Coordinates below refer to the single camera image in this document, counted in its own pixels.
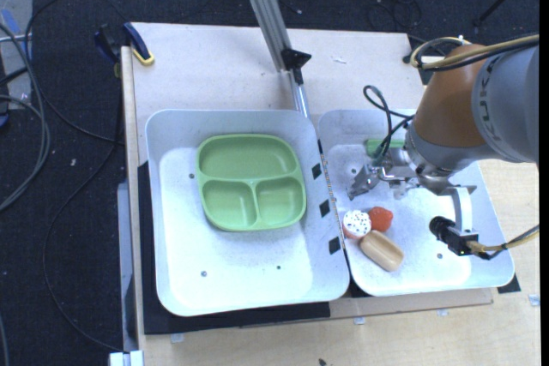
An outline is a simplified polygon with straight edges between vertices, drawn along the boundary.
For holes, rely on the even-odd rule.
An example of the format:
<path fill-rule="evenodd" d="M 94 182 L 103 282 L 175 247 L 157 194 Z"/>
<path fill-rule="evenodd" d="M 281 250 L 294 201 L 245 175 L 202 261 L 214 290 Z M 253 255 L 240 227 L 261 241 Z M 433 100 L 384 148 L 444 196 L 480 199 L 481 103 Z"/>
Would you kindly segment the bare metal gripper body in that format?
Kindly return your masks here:
<path fill-rule="evenodd" d="M 455 187 L 449 180 L 453 171 L 436 167 L 411 148 L 390 147 L 383 157 L 372 160 L 371 169 L 393 186 L 421 187 L 435 195 L 445 195 Z"/>

